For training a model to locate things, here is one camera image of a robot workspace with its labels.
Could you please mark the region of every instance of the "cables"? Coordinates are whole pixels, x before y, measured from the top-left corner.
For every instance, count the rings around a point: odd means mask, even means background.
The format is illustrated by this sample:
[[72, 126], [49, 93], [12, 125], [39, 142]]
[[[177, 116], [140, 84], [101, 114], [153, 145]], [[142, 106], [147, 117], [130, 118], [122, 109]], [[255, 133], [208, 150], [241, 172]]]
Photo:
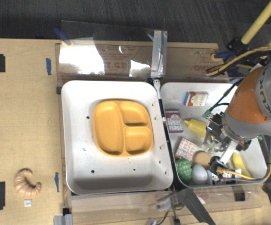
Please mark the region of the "cables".
[[212, 67], [210, 69], [206, 70], [206, 75], [209, 77], [216, 77], [220, 74], [223, 74], [227, 70], [233, 68], [234, 66], [237, 66], [238, 64], [241, 64], [247, 60], [251, 59], [257, 59], [259, 57], [263, 56], [269, 56], [271, 55], [271, 45], [270, 46], [262, 46], [256, 49], [252, 49], [248, 52], [245, 52], [241, 54], [240, 56], [232, 59], [230, 62], [221, 64], [215, 67]]
[[229, 105], [229, 103], [220, 103], [223, 98], [225, 98], [229, 93], [230, 91], [235, 87], [235, 86], [238, 86], [242, 81], [243, 81], [244, 78], [241, 78], [239, 79], [238, 81], [236, 81], [229, 89], [227, 89], [225, 91], [225, 93], [223, 94], [223, 96], [219, 99], [218, 102], [216, 102], [210, 109], [208, 109], [202, 116], [205, 118], [205, 119], [208, 119], [209, 118], [209, 115], [211, 113], [211, 111], [215, 108], [215, 107], [218, 107], [218, 106], [221, 106], [221, 105]]
[[253, 180], [253, 181], [266, 181], [269, 178], [269, 176], [271, 175], [271, 146], [270, 146], [270, 160], [267, 163], [267, 166], [268, 166], [268, 168], [267, 168], [267, 172], [266, 172], [265, 176], [263, 178], [260, 178], [260, 179], [244, 176], [243, 174], [240, 174], [240, 173], [228, 170], [228, 169], [223, 169], [221, 167], [217, 168], [217, 172], [221, 173], [221, 174], [223, 174], [224, 172], [226, 172], [226, 173], [228, 172], [230, 174], [233, 174], [233, 175], [236, 175], [236, 176], [239, 176], [239, 177], [243, 178], [243, 179], [237, 179], [237, 178], [228, 178], [227, 179], [227, 178], [223, 178], [223, 180], [235, 180], [235, 181], [245, 181], [245, 182], [249, 182], [251, 180]]
[[[180, 203], [180, 204], [177, 204], [177, 205], [175, 205], [175, 206], [172, 207], [173, 213], [174, 213], [174, 220], [177, 220], [176, 211], [182, 210], [182, 209], [184, 208], [184, 206], [185, 206], [185, 205], [183, 205], [182, 203]], [[170, 211], [170, 210], [168, 210], [168, 211], [165, 213], [164, 218], [163, 218], [159, 223], [157, 223], [156, 225], [161, 225], [161, 224], [165, 221], [165, 219], [167, 218], [167, 216], [168, 216], [168, 214], [169, 214], [169, 211]]]

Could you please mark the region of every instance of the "orange plate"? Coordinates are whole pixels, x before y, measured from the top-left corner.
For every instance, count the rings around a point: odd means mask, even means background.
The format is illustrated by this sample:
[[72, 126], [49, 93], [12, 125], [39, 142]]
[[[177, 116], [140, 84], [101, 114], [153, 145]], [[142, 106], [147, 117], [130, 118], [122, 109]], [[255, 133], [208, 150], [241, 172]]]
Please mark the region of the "orange plate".
[[137, 156], [153, 145], [150, 116], [141, 104], [132, 101], [99, 103], [93, 114], [93, 132], [98, 149], [108, 156]]

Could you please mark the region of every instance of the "green toy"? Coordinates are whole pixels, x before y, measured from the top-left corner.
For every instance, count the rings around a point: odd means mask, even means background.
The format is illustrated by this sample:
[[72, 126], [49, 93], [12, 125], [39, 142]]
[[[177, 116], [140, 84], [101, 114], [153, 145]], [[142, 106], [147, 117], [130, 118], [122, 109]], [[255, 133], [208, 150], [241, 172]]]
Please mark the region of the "green toy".
[[180, 159], [175, 163], [177, 173], [181, 181], [183, 181], [185, 184], [190, 184], [192, 180], [191, 162], [185, 158], [180, 157]]

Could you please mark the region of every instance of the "plywood board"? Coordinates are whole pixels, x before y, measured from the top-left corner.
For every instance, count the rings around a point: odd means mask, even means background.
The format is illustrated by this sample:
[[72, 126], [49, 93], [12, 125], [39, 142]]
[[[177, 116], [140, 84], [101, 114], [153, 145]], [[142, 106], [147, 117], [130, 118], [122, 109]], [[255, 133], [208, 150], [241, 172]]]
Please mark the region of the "plywood board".
[[[0, 73], [0, 181], [6, 182], [6, 206], [0, 224], [53, 224], [62, 213], [62, 166], [56, 94], [56, 40], [0, 39], [6, 72]], [[48, 75], [46, 58], [51, 59]], [[24, 207], [14, 176], [30, 168], [42, 191]], [[54, 181], [59, 174], [59, 192]]]

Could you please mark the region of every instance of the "tan egg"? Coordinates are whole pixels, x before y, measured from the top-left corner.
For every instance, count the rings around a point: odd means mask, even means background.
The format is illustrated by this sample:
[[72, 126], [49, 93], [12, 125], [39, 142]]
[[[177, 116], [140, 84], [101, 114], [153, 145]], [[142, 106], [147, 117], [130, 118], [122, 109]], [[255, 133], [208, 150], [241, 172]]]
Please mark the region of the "tan egg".
[[200, 164], [205, 169], [210, 168], [211, 155], [204, 151], [198, 151], [194, 154], [192, 162], [193, 166], [195, 164]]

